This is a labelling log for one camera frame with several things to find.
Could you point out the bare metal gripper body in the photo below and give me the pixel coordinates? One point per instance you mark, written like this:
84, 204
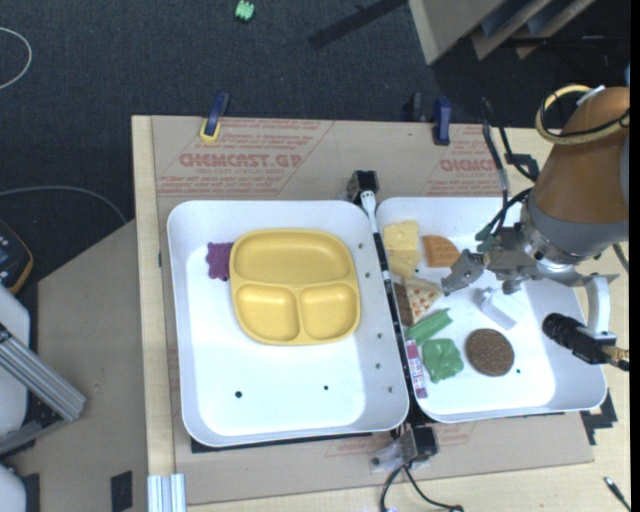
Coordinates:
515, 255

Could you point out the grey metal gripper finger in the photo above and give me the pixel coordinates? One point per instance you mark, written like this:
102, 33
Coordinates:
513, 286
462, 272

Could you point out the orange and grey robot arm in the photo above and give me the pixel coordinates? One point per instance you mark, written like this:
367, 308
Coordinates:
580, 165

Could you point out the white plastic bottle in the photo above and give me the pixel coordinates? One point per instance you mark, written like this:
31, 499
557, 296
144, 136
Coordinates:
500, 309

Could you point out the orange biscuit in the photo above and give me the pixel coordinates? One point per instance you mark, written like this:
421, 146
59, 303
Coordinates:
439, 251

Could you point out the yellow pizza slice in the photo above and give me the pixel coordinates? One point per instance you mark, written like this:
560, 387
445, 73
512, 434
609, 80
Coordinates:
421, 297

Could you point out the yellow cheese wedge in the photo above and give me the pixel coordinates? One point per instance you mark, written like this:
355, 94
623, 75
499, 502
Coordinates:
401, 235
406, 262

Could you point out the green pea pod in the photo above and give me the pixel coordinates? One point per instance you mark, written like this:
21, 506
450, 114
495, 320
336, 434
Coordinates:
429, 325

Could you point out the brown bread slice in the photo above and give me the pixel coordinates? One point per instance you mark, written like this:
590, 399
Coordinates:
401, 305

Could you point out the brown round burger patty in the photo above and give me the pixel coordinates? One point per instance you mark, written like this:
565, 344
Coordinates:
490, 352

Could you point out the white plastic tray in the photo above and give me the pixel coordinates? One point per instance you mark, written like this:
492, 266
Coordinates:
535, 360
280, 390

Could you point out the thin black and white rod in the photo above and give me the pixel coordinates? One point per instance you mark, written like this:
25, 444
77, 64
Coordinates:
384, 260

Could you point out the green lettuce leaf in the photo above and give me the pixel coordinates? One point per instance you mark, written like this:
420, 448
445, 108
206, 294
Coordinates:
443, 359

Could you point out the pink and white packet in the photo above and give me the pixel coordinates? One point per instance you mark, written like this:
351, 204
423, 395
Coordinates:
416, 367

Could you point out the yellow divided plate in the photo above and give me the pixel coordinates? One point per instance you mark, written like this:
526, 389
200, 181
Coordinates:
295, 285

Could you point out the brown cardboard board red print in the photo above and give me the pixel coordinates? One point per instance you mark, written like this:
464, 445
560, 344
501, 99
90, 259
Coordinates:
300, 165

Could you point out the purple grapes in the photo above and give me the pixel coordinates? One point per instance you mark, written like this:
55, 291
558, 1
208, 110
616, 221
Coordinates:
217, 261

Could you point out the small green toy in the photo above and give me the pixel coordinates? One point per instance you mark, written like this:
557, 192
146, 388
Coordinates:
245, 10

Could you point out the black cylinder on white bracket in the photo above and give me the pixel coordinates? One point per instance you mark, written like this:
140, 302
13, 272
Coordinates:
575, 336

